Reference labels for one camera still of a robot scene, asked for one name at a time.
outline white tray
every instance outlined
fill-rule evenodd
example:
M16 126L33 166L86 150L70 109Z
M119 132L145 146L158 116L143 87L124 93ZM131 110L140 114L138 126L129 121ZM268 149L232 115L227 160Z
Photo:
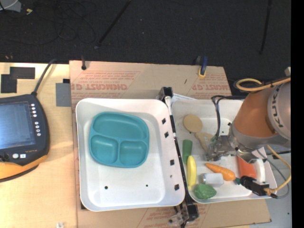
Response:
M92 120L98 113L107 111L131 114L147 124L150 147L141 166L111 167L97 163L91 156L89 132ZM87 209L103 211L176 206L183 202L185 189L165 103L155 99L87 98L76 106L76 122L80 198Z
M219 102L220 112L220 135L227 135L229 131L228 123L232 123L235 116L238 113L240 106L243 101L241 100L221 100ZM198 116L203 122L203 128L201 132L209 133L214 135L217 131L217 115L215 106L211 100L176 100L172 104L172 111L175 121L176 134L180 153L182 154L182 142L184 139L189 139L193 142L191 155L194 157L197 165L197 180L196 184L199 184L199 175L201 173L209 173L212 171L205 166L207 162L205 159L205 152L200 145L199 140L194 136L194 133L190 133L183 125L183 118L188 114L194 114ZM261 153L266 156L265 150L260 149ZM257 151L253 154L257 157L261 157ZM238 163L236 156L221 157L219 161L210 162L217 164L235 172L237 177L239 176ZM270 165L268 162L264 163L266 172L266 181L269 183L271 188L276 188L276 182ZM187 173L187 165L184 164L185 172ZM191 197L198 203L213 203L213 202L224 202L233 200L247 200L247 199L265 199L270 198L269 196L258 196L252 191L246 189L242 185L237 185L234 181L224 181L224 184L218 188L215 188L217 194L210 199L198 199L194 194L194 188L189 193Z

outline cardboard sheet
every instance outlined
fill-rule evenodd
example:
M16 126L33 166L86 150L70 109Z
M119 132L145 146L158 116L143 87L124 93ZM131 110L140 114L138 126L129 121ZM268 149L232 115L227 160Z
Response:
M173 207L102 212L81 208L75 107L84 98L154 99L162 87L172 87L174 93L196 99L231 95L224 68L207 66L206 76L200 78L200 66L86 62L87 69L82 70L82 61L69 64L78 227L168 227L169 217L175 214ZM231 227L271 221L264 199L198 204L198 209L199 217L186 227Z

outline screen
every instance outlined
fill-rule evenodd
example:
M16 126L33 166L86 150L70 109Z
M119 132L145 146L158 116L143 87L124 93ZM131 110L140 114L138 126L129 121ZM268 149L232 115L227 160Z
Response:
M0 149L35 143L28 103L0 104Z

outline orange carrot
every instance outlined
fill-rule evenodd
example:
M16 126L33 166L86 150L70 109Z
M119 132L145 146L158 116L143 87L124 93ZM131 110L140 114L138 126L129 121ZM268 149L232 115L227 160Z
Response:
M245 160L243 160L241 157L237 156L237 162L238 162L238 168L239 168L239 174L240 178L242 176L249 176L254 179L257 179L257 172L254 167L254 164L247 163Z
M215 173L222 173L223 179L226 181L234 181L236 179L236 175L232 170L211 163L205 163L205 165Z

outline toy banana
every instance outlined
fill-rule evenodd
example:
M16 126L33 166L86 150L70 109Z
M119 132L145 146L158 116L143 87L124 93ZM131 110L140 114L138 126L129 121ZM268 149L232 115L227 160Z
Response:
M187 160L187 183L188 189L191 190L192 186L196 183L196 162L192 155L188 156Z

